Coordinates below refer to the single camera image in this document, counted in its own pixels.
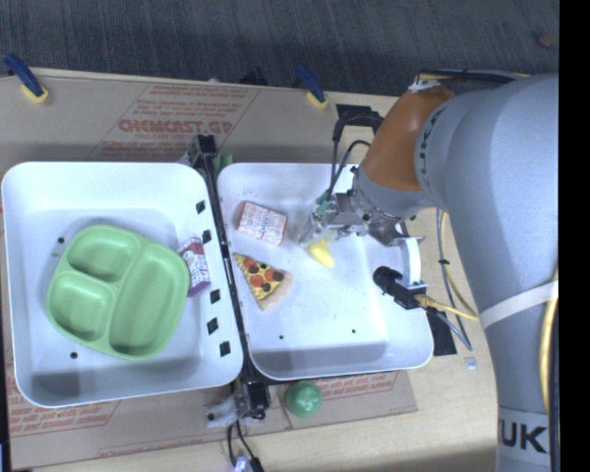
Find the yellow banana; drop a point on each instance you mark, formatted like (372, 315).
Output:
(323, 254)

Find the white plastic tray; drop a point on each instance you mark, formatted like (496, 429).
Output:
(128, 190)
(334, 312)

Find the purple and white carton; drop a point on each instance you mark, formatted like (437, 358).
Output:
(196, 266)

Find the green round toy fruit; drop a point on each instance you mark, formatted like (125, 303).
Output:
(303, 399)

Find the brown cardboard board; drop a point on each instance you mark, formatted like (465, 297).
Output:
(128, 116)

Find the orange and white packet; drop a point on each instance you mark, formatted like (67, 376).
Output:
(261, 222)

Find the black cylinder on white bracket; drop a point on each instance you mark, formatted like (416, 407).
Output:
(395, 283)

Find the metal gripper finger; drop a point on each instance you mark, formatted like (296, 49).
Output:
(311, 228)
(335, 233)

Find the green divided plate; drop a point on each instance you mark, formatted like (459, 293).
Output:
(118, 293)

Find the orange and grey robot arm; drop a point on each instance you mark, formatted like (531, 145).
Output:
(496, 175)

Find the thin black rod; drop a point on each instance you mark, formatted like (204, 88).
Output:
(231, 273)

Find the toy pizza slice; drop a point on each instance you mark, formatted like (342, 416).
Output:
(264, 280)

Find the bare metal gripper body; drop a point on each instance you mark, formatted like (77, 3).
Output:
(354, 217)

